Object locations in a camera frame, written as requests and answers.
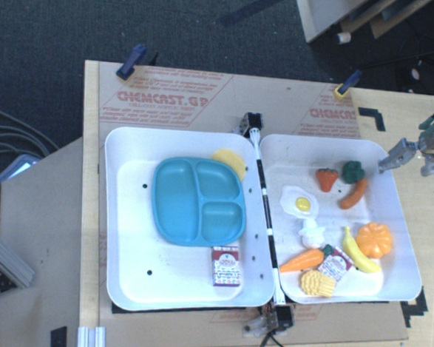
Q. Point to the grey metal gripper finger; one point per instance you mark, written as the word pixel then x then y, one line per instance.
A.
pixel 398 155
pixel 432 165

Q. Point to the white and yellow fried egg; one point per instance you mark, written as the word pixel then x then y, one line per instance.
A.
pixel 301 202

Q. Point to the red toy strawberry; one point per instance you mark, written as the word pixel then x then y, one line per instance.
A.
pixel 326 178

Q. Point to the yellow round toy slice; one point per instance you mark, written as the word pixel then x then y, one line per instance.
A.
pixel 230 158

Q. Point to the yellow toy corn piece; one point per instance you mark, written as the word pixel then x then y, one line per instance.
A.
pixel 316 283

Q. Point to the yellow banana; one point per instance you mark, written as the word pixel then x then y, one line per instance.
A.
pixel 356 253

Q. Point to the orange toy sausage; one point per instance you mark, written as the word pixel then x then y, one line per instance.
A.
pixel 353 196

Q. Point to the orange carrot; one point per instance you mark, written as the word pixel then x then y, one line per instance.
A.
pixel 301 261

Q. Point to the white plastic tray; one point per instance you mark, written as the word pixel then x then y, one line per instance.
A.
pixel 392 263
pixel 131 237

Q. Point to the brown cardboard board red print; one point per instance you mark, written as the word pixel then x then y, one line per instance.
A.
pixel 207 94

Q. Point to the red and white carton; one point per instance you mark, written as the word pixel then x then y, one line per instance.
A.
pixel 334 266
pixel 226 268

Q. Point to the blue divided plate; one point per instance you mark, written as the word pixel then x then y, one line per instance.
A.
pixel 178 203

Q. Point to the orange toy pumpkin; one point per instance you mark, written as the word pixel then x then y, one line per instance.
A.
pixel 375 240

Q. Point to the white lumpy toy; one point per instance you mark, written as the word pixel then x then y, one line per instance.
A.
pixel 311 235

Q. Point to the thin black and white rod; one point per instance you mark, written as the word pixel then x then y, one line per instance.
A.
pixel 266 202

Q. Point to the green toy broccoli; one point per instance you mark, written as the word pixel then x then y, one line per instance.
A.
pixel 353 171

